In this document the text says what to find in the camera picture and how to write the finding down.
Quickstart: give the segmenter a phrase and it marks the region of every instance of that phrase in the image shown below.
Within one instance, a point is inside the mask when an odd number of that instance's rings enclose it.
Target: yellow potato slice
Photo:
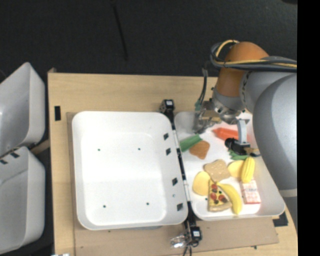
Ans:
[[[241,170],[244,162],[244,160],[236,160],[229,163],[228,171],[232,177],[241,178]]]
[[[210,175],[206,171],[200,171],[194,177],[193,185],[192,185],[193,192],[201,196],[207,196],[209,180],[210,180]]]

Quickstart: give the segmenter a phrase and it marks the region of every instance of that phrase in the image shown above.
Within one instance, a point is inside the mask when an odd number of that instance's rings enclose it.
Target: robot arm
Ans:
[[[219,52],[228,44],[232,47],[221,60]],[[210,58],[219,76],[212,99],[201,102],[194,132],[221,121],[237,124],[241,112],[251,112],[259,151],[298,232],[296,61],[234,40],[214,45]]]

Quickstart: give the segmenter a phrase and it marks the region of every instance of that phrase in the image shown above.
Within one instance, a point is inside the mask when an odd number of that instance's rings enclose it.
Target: empty white tray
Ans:
[[[0,162],[0,254],[37,240],[45,226],[45,168],[26,147]]]
[[[177,143],[156,112],[84,111],[72,120],[76,212],[90,230],[182,223]]]
[[[0,157],[45,132],[45,85],[26,62],[0,84]]]
[[[194,112],[180,112],[175,116],[174,123],[179,141],[193,135],[192,127],[194,116]],[[256,148],[257,143],[253,132],[252,115],[250,113],[242,113],[239,118],[250,120],[246,126],[247,134],[249,137],[249,143],[253,148]],[[261,197],[261,204],[243,203],[243,208],[239,215],[235,215],[231,209],[219,212],[210,212],[207,210],[207,197],[194,193],[192,189],[194,178],[198,172],[204,170],[205,164],[212,163],[218,159],[225,160],[227,164],[233,161],[229,155],[228,148],[225,146],[225,142],[216,137],[212,132],[213,129],[221,127],[237,130],[236,125],[228,125],[227,123],[222,122],[208,128],[206,132],[202,133],[200,137],[210,143],[210,148],[205,159],[199,159],[197,156],[190,154],[189,151],[182,153],[184,170],[189,184],[188,188],[194,214],[198,218],[205,221],[280,215],[285,210],[285,202],[281,197],[278,188],[275,185],[261,156],[255,158],[254,171],[254,179],[256,180],[258,191]],[[221,183],[231,184],[238,191],[239,195],[241,195],[240,183],[236,178],[230,177],[222,180]]]

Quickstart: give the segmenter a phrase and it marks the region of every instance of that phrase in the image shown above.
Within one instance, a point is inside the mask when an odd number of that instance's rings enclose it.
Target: yellow corn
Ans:
[[[255,172],[255,160],[253,157],[249,156],[243,163],[241,170],[241,181],[243,183],[248,183],[252,180]]]

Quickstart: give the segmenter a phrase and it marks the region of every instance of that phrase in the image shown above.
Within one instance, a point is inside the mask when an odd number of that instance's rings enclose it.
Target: banana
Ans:
[[[230,198],[232,202],[232,210],[238,215],[242,210],[242,200],[236,189],[230,184],[216,183]]]

